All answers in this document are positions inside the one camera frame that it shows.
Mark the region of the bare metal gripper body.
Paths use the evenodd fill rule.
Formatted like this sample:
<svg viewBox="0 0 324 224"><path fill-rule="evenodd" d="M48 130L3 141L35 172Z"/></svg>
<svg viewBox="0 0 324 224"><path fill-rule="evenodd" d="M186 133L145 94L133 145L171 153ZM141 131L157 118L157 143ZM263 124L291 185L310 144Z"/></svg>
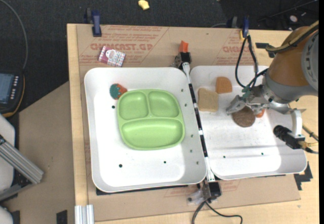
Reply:
<svg viewBox="0 0 324 224"><path fill-rule="evenodd" d="M243 99L249 107L250 105L263 105L265 109L272 109L281 114L288 114L291 111L289 101L278 97L267 85L246 89Z"/></svg>

